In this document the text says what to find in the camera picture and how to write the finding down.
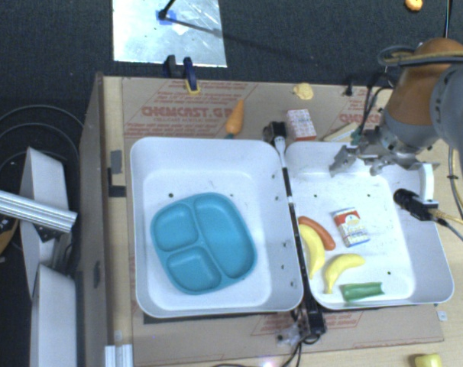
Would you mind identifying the thin black and white rod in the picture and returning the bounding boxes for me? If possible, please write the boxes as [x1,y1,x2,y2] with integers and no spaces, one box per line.
[274,135,313,313]

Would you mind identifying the orange carrot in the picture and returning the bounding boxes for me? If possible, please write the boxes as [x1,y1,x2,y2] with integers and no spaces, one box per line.
[224,99,246,140]

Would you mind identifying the black cylinder on white bracket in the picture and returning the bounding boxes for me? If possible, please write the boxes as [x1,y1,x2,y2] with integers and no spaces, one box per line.
[393,162,441,222]

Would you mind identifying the black block with thin wires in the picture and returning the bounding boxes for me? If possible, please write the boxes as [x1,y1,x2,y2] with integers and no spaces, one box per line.
[264,121,287,143]
[292,300,328,344]

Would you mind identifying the blue divided plate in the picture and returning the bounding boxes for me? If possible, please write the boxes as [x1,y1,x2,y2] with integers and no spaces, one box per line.
[150,192,259,296]

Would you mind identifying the orange sausage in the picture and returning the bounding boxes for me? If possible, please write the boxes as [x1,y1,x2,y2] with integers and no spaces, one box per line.
[297,216,337,252]

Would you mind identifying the green pepper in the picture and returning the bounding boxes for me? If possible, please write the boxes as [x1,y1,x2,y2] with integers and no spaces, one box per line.
[338,281,386,303]

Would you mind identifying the white plastic tray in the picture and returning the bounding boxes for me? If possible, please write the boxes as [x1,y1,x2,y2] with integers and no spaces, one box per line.
[283,140,455,310]
[130,136,305,319]

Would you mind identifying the red and white carton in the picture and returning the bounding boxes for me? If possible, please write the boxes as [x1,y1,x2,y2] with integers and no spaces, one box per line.
[332,206,371,248]
[286,109,318,142]

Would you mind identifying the yellow banana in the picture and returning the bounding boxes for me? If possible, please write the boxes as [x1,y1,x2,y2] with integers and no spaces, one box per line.
[298,223,326,281]
[322,253,367,295]

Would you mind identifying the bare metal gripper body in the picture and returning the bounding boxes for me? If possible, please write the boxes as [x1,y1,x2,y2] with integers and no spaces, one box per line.
[354,130,424,170]

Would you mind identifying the brown cardboard board red print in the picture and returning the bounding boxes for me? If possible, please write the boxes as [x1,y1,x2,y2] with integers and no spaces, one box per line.
[120,76,445,367]

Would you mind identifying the yellow rounded toy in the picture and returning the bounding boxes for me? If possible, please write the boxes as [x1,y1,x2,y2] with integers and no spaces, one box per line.
[413,352,443,367]

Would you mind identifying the yellow crinkled chip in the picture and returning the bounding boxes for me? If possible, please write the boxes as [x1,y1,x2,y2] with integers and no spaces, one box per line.
[293,83,314,100]

